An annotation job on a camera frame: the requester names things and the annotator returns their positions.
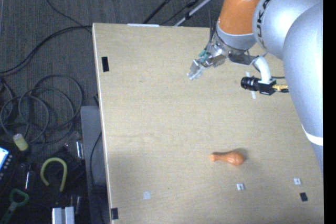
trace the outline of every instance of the electronic device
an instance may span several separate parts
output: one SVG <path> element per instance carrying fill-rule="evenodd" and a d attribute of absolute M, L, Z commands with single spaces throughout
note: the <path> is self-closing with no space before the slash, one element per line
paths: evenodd
<path fill-rule="evenodd" d="M 18 160 L 15 144 L 0 140 L 0 195 L 10 186 Z"/>

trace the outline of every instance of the gray carpet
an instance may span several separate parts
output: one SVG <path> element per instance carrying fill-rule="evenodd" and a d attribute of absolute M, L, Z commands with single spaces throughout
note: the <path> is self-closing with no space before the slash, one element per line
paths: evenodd
<path fill-rule="evenodd" d="M 164 0 L 50 0 L 59 11 L 70 16 L 82 25 L 92 23 L 142 23 Z M 150 21 L 150 24 L 162 24 L 175 13 L 180 11 L 189 0 L 171 0 Z M 223 0 L 212 0 L 202 9 L 186 20 L 183 26 L 209 27 L 208 12 L 219 13 Z M 188 9 L 183 10 L 165 25 L 175 25 L 180 21 Z M 55 12 L 46 0 L 4 0 L 2 28 L 0 32 L 0 72 L 8 70 L 23 61 L 30 52 L 43 40 L 64 28 L 77 26 L 65 16 Z M 50 77 L 41 86 L 53 87 L 46 90 L 40 97 L 50 109 L 51 125 L 57 126 L 74 114 L 81 105 L 95 105 L 94 96 L 97 93 L 95 63 L 93 57 L 92 36 L 85 29 L 75 29 L 58 35 L 45 42 L 34 53 L 33 57 L 21 68 L 14 72 L 0 73 L 0 77 L 12 89 L 14 96 L 21 97 L 29 89 L 46 76 L 63 75 L 77 81 L 82 89 L 81 95 L 73 81 L 66 77 Z M 0 87 L 0 108 L 11 98 L 8 92 Z M 33 104 L 26 112 L 26 120 L 39 127 L 28 130 L 30 140 L 41 132 L 46 120 L 45 108 L 36 100 L 23 98 L 23 107 Z M 65 128 L 50 129 L 42 136 L 40 143 L 56 141 L 58 143 L 33 145 L 35 153 L 33 160 L 37 166 L 46 157 L 58 151 L 65 142 L 73 146 L 76 137 L 73 131 L 81 133 L 79 115 L 75 117 L 74 125 L 68 133 L 69 125 Z M 25 126 L 15 126 L 13 132 L 25 132 Z M 10 136 L 0 128 L 0 138 L 10 139 Z"/>

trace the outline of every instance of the cable connector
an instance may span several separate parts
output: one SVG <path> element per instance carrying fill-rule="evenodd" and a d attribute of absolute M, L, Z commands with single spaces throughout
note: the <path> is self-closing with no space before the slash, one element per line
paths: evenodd
<path fill-rule="evenodd" d="M 276 80 L 269 83 L 262 83 L 260 79 L 255 77 L 243 77 L 240 81 L 240 86 L 245 90 L 259 91 L 261 94 L 272 95 L 275 93 L 273 86 L 276 84 Z"/>
<path fill-rule="evenodd" d="M 197 3 L 197 0 L 189 0 L 189 1 L 186 3 L 186 7 L 187 7 L 187 8 L 191 8 L 191 7 L 194 6 L 196 3 Z"/>
<path fill-rule="evenodd" d="M 274 84 L 272 87 L 277 92 L 289 92 L 288 85 L 285 85 L 285 84 Z"/>

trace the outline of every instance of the white plastic part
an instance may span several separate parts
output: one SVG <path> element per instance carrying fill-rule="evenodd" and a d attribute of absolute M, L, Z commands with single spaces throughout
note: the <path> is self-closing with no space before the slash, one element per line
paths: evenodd
<path fill-rule="evenodd" d="M 243 183 L 237 183 L 237 189 L 238 190 L 245 190 L 244 184 Z"/>
<path fill-rule="evenodd" d="M 144 192 L 143 192 L 143 198 L 144 198 L 145 200 L 150 199 L 150 198 L 151 198 L 151 193 L 150 193 L 149 191 L 144 191 Z"/>
<path fill-rule="evenodd" d="M 309 133 L 305 130 L 305 128 L 303 127 L 303 125 L 302 125 L 302 129 L 303 129 L 304 133 L 306 134 L 307 139 L 308 139 L 311 143 L 313 143 L 313 144 L 315 144 L 315 145 L 318 145 L 318 146 L 323 146 L 323 137 L 318 137 L 318 136 L 309 134 Z"/>
<path fill-rule="evenodd" d="M 301 185 L 301 180 L 299 178 L 294 178 L 295 185 Z"/>
<path fill-rule="evenodd" d="M 259 83 L 269 84 L 272 81 L 272 76 L 265 58 L 260 56 L 254 63 L 260 70 L 261 81 Z"/>

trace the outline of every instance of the screen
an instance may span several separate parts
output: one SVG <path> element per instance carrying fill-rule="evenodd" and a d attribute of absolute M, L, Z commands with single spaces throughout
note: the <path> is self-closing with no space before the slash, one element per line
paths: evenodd
<path fill-rule="evenodd" d="M 6 161 L 8 154 L 9 154 L 8 150 L 0 147 L 0 170 L 1 170 L 4 162 Z"/>

